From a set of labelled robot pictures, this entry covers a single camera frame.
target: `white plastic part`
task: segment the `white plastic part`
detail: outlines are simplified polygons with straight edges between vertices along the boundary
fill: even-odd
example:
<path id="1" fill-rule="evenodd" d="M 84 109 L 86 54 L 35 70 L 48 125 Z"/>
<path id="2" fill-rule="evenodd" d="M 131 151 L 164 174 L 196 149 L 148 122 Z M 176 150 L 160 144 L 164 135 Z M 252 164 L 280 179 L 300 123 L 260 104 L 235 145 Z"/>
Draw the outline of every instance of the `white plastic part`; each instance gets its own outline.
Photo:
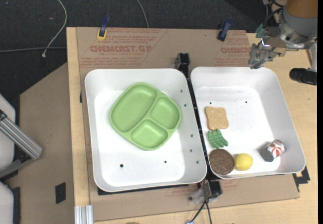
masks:
<path id="1" fill-rule="evenodd" d="M 148 83 L 180 108 L 181 122 L 157 150 L 143 150 L 118 134 L 109 111 L 132 84 Z M 206 161 L 187 80 L 175 69 L 98 69 L 85 78 L 96 184 L 108 192 L 198 183 Z"/>
<path id="2" fill-rule="evenodd" d="M 223 179 L 300 172 L 305 156 L 275 73 L 265 67 L 197 67 L 191 81 L 208 155 L 214 148 L 208 140 L 207 106 L 223 107 L 229 126 L 220 129 L 233 157 L 247 153 L 253 158 L 250 169 L 233 169 Z M 286 151 L 266 162 L 259 151 L 278 139 Z"/>
<path id="3" fill-rule="evenodd" d="M 0 94 L 0 109 L 7 117 L 15 122 L 15 109 Z M 14 158 L 14 142 L 11 141 L 4 133 L 0 131 L 0 171 L 10 165 Z"/>
<path id="4" fill-rule="evenodd" d="M 0 182 L 0 223 L 12 224 L 14 215 L 14 195 L 12 191 Z"/>

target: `black fabric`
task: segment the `black fabric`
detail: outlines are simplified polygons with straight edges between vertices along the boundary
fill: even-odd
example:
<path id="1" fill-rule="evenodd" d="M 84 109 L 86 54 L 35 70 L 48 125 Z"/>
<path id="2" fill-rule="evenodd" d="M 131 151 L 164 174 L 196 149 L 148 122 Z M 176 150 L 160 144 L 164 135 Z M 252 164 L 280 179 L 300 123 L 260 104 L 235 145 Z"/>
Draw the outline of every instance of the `black fabric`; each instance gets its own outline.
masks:
<path id="1" fill-rule="evenodd" d="M 99 27 L 104 14 L 109 26 L 145 28 L 136 0 L 61 0 L 67 27 Z M 254 32 L 264 20 L 260 0 L 140 0 L 150 28 L 216 29 L 225 18 L 231 29 Z M 64 21 L 57 0 L 0 0 L 0 50 L 44 47 Z M 63 30 L 52 46 L 66 46 Z M 19 95 L 66 62 L 66 51 L 0 53 L 0 94 L 15 108 Z"/>

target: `brown round toy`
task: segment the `brown round toy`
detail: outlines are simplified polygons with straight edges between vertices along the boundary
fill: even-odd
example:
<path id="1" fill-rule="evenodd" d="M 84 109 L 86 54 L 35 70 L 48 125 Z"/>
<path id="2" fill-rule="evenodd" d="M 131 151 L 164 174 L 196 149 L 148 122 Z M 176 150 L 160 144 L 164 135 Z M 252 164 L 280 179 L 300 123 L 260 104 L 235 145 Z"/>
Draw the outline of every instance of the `brown round toy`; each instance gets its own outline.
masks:
<path id="1" fill-rule="evenodd" d="M 224 149 L 215 149 L 209 156 L 210 166 L 217 174 L 225 175 L 234 168 L 234 159 L 230 153 Z"/>

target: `wooden edge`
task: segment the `wooden edge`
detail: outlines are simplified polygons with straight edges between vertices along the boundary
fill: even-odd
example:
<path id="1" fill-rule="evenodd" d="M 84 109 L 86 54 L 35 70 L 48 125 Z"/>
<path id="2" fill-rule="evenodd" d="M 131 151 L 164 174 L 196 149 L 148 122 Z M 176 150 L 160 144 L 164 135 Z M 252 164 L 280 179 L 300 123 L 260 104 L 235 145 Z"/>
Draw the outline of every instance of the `wooden edge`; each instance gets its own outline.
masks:
<path id="1" fill-rule="evenodd" d="M 66 28 L 75 206 L 90 204 L 76 28 Z"/>

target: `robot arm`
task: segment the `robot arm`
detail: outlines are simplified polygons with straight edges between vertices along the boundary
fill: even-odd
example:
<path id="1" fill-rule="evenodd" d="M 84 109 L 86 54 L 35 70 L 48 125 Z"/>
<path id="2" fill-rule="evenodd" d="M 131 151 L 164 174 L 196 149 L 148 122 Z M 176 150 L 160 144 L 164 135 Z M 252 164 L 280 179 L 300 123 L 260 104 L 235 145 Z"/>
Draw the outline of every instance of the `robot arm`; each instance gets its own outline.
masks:
<path id="1" fill-rule="evenodd" d="M 309 50 L 310 69 L 294 68 L 293 80 L 317 85 L 317 15 L 318 0 L 287 0 L 279 16 L 277 27 L 260 29 L 258 45 L 253 44 L 248 61 L 250 68 L 258 69 L 275 56 L 286 51 Z"/>

